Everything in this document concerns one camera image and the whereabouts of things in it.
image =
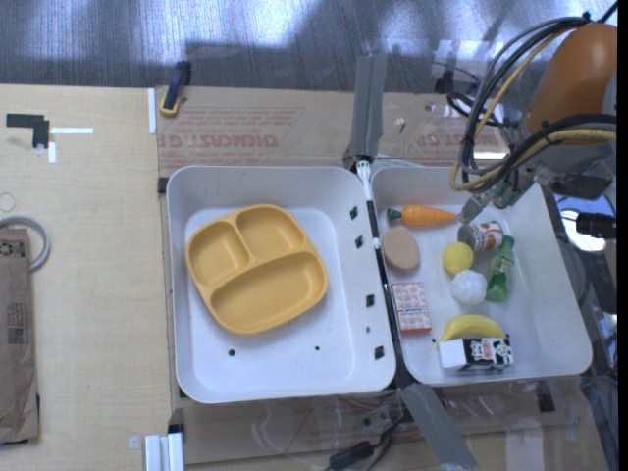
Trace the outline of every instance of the yellow ball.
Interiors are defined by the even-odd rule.
[[[443,266],[455,276],[473,265],[473,249],[464,242],[452,242],[443,251]]]

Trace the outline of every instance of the green bottle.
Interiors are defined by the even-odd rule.
[[[512,257],[513,246],[514,238],[510,235],[505,235],[497,254],[489,263],[487,300],[503,302],[508,298],[508,287],[510,286],[512,266],[514,265],[514,258]]]

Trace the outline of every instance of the orange carrot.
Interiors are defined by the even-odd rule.
[[[389,220],[400,219],[408,227],[426,227],[453,222],[455,213],[444,209],[430,206],[420,206],[419,204],[407,204],[401,211],[389,208],[387,212]]]

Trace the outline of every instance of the white ball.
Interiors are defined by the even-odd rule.
[[[478,305],[487,294],[487,279],[471,269],[460,271],[451,281],[451,294],[460,303]]]

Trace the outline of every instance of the blue and yellow clamp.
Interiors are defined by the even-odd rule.
[[[175,117],[179,111],[181,97],[179,89],[182,85],[189,85],[191,77],[191,63],[189,61],[179,61],[175,66],[175,73],[170,81],[168,92],[163,95],[159,103],[159,113],[164,117]]]

